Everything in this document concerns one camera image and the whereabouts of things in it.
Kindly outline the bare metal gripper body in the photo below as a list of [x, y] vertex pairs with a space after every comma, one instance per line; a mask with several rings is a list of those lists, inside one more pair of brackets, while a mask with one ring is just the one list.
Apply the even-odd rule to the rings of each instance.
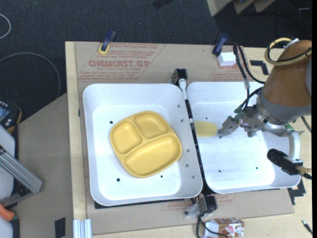
[[248, 106], [238, 119], [238, 125], [247, 133], [285, 133], [285, 123], [273, 117], [262, 106]]

